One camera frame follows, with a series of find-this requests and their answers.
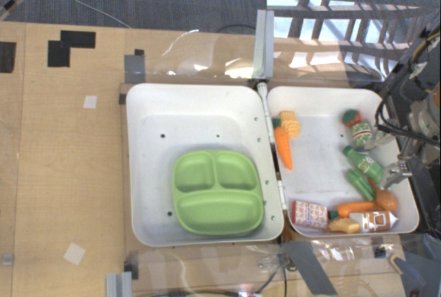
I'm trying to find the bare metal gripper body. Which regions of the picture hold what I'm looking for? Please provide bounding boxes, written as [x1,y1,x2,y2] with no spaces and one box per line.
[400,95,441,167]

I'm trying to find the green and white can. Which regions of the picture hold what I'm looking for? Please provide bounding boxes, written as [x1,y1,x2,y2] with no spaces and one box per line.
[351,121,374,149]

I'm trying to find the green bottle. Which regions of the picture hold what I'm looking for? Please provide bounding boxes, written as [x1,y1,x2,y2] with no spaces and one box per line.
[342,145,385,185]

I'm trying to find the green pea pod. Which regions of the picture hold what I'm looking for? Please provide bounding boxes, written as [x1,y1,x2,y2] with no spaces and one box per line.
[345,169,377,202]

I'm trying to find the red tomato with green top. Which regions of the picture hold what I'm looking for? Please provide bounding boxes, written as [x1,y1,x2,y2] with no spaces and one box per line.
[342,109,362,129]

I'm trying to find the brown and white bottle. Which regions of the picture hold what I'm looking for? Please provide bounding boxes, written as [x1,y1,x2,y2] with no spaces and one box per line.
[348,209,400,233]

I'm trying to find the orange carrot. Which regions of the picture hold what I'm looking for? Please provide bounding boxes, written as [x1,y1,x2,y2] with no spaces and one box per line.
[271,117,294,172]
[327,201,380,220]

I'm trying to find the white plastic tray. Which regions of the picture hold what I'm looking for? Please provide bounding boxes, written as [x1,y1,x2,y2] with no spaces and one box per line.
[125,83,285,248]
[267,85,421,238]

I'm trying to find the yellow french fries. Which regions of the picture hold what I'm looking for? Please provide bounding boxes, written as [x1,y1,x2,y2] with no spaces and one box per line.
[327,217,361,234]

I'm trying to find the yellow corn cob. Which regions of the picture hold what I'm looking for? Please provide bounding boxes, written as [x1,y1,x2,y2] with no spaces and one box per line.
[279,110,301,139]

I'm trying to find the orange and white carton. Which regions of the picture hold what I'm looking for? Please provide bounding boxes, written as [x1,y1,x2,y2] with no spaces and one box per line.
[291,200,329,230]

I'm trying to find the green divided plate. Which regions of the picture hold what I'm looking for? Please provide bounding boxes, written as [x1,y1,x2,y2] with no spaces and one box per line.
[172,150,266,236]

